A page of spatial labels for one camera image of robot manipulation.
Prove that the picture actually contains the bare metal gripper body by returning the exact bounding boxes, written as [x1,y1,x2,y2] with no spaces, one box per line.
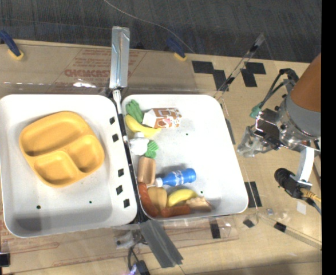
[254,104,322,155]

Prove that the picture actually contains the white plastic tray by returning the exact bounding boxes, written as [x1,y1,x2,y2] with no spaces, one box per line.
[0,93,139,238]
[121,93,249,222]

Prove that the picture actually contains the blue bottle with white cap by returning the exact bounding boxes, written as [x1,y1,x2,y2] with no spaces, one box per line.
[155,167,197,188]

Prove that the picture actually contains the tan pizza slice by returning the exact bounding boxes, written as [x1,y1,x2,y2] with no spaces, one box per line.
[185,196,213,213]

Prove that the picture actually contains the yellow banana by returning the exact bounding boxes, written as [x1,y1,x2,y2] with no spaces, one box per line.
[124,113,163,139]
[166,188,199,208]

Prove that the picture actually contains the orange and white carton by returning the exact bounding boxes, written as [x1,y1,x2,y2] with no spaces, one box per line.
[142,107,183,129]

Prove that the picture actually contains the red sausage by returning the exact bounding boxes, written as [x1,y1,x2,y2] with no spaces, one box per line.
[137,182,160,218]
[159,205,192,218]

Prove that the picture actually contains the tan toy bread bun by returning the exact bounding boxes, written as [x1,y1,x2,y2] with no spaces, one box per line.
[136,156,157,186]

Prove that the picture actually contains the white toy cauliflower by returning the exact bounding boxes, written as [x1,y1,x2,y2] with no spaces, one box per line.
[128,132,151,156]

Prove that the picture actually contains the green toy broccoli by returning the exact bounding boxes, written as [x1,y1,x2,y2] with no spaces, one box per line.
[125,99,144,124]

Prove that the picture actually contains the yellow divided plate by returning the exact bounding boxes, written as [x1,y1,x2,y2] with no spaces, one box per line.
[18,110,105,188]

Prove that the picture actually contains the brown cardboard board red print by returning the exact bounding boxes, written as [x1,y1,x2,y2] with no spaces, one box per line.
[0,40,240,272]

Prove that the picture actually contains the black cylinder on white bracket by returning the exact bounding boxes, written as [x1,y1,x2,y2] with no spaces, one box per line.
[274,146,317,199]

